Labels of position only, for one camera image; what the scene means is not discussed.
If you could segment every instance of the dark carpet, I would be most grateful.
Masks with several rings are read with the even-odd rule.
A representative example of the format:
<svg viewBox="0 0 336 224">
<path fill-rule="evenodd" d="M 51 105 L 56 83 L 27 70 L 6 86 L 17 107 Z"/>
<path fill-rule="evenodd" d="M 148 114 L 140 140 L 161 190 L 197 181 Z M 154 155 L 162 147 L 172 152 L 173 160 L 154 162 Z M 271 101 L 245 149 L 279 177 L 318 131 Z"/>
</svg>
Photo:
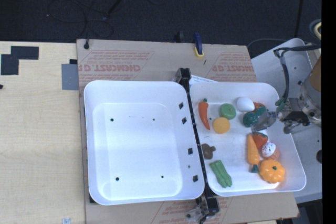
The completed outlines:
<svg viewBox="0 0 336 224">
<path fill-rule="evenodd" d="M 321 44 L 322 0 L 0 0 L 0 40 L 78 38 L 247 45 L 253 58 L 293 37 Z"/>
</svg>

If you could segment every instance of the orange pumpkin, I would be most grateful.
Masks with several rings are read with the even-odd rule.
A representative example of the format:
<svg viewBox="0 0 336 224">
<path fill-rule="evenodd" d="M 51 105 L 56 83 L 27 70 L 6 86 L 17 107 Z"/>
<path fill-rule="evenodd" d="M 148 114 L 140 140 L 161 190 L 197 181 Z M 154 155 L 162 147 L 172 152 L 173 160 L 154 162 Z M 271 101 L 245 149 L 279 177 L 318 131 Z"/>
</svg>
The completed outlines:
<svg viewBox="0 0 336 224">
<path fill-rule="evenodd" d="M 265 159 L 260 163 L 259 173 L 261 177 L 270 183 L 283 181 L 285 178 L 285 169 L 280 162 L 274 159 Z"/>
</svg>

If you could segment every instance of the toy carrot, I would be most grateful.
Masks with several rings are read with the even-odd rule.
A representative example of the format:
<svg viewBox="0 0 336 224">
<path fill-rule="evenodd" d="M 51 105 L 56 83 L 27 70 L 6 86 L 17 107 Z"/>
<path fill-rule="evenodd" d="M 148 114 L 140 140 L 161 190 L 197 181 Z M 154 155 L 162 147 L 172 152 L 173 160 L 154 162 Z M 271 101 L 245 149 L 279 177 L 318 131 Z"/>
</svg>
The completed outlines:
<svg viewBox="0 0 336 224">
<path fill-rule="evenodd" d="M 207 116 L 208 106 L 209 104 L 207 103 L 206 98 L 204 98 L 203 101 L 198 104 L 198 111 L 200 113 L 201 121 L 203 122 L 204 126 L 208 130 L 210 130 L 208 116 Z"/>
<path fill-rule="evenodd" d="M 249 164 L 253 165 L 251 172 L 258 173 L 258 163 L 260 157 L 256 143 L 250 133 L 247 135 L 247 160 Z"/>
</svg>

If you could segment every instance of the white tray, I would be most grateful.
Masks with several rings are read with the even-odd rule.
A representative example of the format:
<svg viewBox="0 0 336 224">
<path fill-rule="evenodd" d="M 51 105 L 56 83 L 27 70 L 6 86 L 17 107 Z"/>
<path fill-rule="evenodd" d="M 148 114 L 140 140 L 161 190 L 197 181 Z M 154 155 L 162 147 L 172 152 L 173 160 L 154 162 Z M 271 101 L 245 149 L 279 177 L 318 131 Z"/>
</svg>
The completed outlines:
<svg viewBox="0 0 336 224">
<path fill-rule="evenodd" d="M 251 165 L 247 162 L 246 136 L 251 128 L 243 125 L 243 112 L 237 109 L 236 101 L 239 97 L 249 97 L 254 102 L 265 105 L 269 111 L 275 111 L 275 102 L 279 99 L 277 91 L 269 84 L 258 82 L 199 82 L 191 86 L 190 95 L 195 115 L 195 122 L 200 143 L 215 146 L 212 159 L 205 159 L 205 168 L 210 188 L 220 196 L 239 196 L 247 194 L 273 193 L 281 191 L 299 191 L 306 185 L 299 155 L 291 134 L 283 132 L 283 123 L 276 121 L 271 127 L 260 132 L 268 135 L 280 150 L 281 162 L 286 170 L 284 181 L 271 184 L 264 181 L 259 174 L 251 173 Z M 198 103 L 207 99 L 210 131 L 207 130 L 198 112 Z M 234 119 L 230 120 L 230 129 L 225 134 L 217 134 L 212 128 L 212 121 L 219 117 L 219 107 L 223 103 L 231 103 L 237 111 Z M 209 163 L 220 159 L 227 172 L 232 177 L 232 187 L 223 188 L 212 172 Z"/>
<path fill-rule="evenodd" d="M 85 87 L 84 101 L 89 192 L 97 203 L 195 199 L 202 194 L 200 157 L 181 85 L 93 81 Z"/>
</svg>

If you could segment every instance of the green toy vegetable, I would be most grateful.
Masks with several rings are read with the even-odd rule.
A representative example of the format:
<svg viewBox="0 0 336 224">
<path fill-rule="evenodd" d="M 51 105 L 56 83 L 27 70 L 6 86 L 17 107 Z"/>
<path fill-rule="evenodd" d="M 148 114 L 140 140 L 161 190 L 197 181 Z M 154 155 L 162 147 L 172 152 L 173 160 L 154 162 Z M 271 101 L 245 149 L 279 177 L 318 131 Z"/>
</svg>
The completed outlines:
<svg viewBox="0 0 336 224">
<path fill-rule="evenodd" d="M 223 188 L 232 186 L 231 176 L 227 173 L 224 164 L 220 159 L 213 163 L 210 163 L 210 167 L 212 171 L 215 173 L 218 183 Z"/>
<path fill-rule="evenodd" d="M 236 109 L 233 105 L 225 103 L 220 106 L 219 114 L 228 120 L 232 120 L 236 116 Z"/>
<path fill-rule="evenodd" d="M 258 118 L 266 111 L 266 107 L 261 103 L 255 103 L 255 109 L 247 112 L 243 116 L 243 124 L 246 127 L 251 127 L 258 122 Z"/>
</svg>

